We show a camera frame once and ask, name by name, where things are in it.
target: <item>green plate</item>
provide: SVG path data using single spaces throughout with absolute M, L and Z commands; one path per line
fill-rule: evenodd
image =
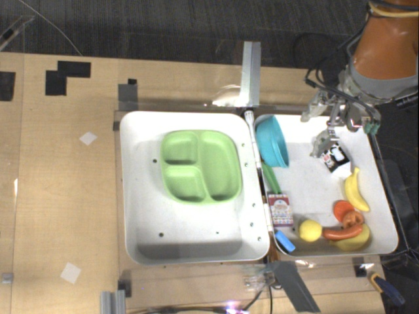
M 167 134 L 161 146 L 164 187 L 176 201 L 230 201 L 242 191 L 242 173 L 232 139 L 213 130 Z

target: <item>banana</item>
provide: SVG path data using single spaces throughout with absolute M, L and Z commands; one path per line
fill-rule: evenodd
M 369 211 L 368 203 L 362 198 L 358 189 L 358 172 L 359 169 L 355 167 L 354 172 L 345 180 L 345 193 L 348 201 L 360 211 Z
M 341 239 L 340 241 L 329 241 L 331 245 L 337 246 L 340 250 L 343 251 L 355 251 L 362 248 L 370 237 L 371 231 L 368 226 L 364 223 L 362 225 L 362 232 L 348 239 Z

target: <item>black floor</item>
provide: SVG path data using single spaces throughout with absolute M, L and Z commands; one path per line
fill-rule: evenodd
M 247 40 L 261 41 L 262 64 L 273 67 L 311 66 L 362 26 L 366 6 L 366 0 L 23 1 L 56 24 L 84 56 L 240 64 L 236 44 Z M 17 0 L 0 0 L 0 32 L 20 15 L 35 13 Z M 39 16 L 6 51 L 77 54 Z M 333 79 L 345 63 L 345 56 L 338 55 L 325 76 Z M 380 110 L 382 155 L 393 177 L 402 180 L 398 185 L 392 180 L 395 210 L 409 245 L 418 250 L 418 107 Z M 398 262 L 386 264 L 392 267 L 386 274 L 409 299 L 399 313 L 418 313 L 418 264 Z

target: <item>white square marker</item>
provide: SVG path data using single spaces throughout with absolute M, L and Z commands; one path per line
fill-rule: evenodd
M 79 278 L 81 269 L 73 265 L 72 263 L 67 263 L 63 272 L 61 273 L 61 278 L 68 281 L 71 284 L 75 284 L 77 278 Z
M 82 141 L 85 145 L 90 145 L 98 136 L 88 131 L 82 137 L 80 137 L 80 141 Z

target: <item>white wire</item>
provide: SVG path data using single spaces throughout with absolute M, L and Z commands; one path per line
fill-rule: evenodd
M 71 44 L 71 46 L 74 48 L 74 50 L 76 50 L 76 52 L 80 56 L 83 56 L 82 53 L 80 52 L 80 50 L 75 46 L 75 44 L 73 43 L 73 41 L 71 39 L 69 39 L 68 36 L 59 27 L 57 27 L 54 23 L 52 23 L 50 20 L 48 20 L 40 12 L 38 12 L 37 10 L 35 10 L 31 6 L 29 6 L 25 1 L 23 1 L 23 0 L 17 0 L 17 1 L 19 1 L 20 3 L 22 3 L 23 5 L 25 5 L 27 8 L 29 8 L 30 10 L 32 10 L 36 15 L 40 16 L 42 19 L 44 19 L 46 22 L 48 22 L 52 27 L 54 27 L 55 29 L 57 29 L 60 32 L 60 34 L 63 35 L 64 38 Z

